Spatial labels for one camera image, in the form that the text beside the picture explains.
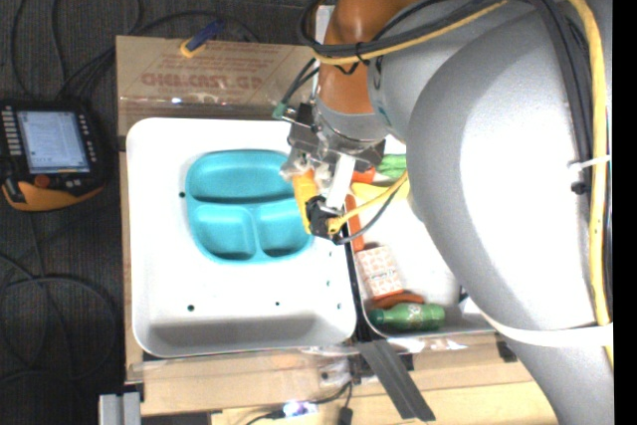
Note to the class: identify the orange carrot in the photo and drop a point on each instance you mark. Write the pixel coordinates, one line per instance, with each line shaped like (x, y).
(356, 229)

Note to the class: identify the yellow oblong toy food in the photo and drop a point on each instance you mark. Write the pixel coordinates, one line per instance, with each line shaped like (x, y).
(304, 199)

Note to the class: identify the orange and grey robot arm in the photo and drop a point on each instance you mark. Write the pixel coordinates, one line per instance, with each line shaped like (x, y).
(497, 154)

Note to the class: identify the white plastic tray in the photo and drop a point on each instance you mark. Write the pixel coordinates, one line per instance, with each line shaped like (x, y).
(423, 274)
(229, 303)

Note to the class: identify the green bottle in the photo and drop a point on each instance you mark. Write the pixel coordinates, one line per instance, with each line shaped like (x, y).
(408, 317)

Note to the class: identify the blue divided plate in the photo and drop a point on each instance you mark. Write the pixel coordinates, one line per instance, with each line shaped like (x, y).
(234, 184)

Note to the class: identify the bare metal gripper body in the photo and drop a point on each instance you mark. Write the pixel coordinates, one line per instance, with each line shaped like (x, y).
(311, 139)

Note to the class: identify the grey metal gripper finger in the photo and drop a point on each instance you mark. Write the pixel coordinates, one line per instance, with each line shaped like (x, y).
(323, 175)
(292, 168)

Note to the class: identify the brown cardboard board red print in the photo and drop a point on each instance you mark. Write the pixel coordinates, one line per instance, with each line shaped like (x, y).
(209, 74)

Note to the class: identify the white and orange carton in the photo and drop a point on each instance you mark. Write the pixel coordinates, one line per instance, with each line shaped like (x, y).
(380, 271)

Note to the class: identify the small orange toy food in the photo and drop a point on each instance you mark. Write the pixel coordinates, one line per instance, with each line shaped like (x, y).
(364, 174)

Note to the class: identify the yellow banana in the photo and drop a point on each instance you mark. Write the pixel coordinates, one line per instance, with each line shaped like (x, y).
(373, 190)

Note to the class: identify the green toy vegetable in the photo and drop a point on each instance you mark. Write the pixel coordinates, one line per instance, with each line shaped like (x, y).
(393, 165)

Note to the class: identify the orange sausage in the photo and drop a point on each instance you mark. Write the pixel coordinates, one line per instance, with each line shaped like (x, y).
(398, 299)

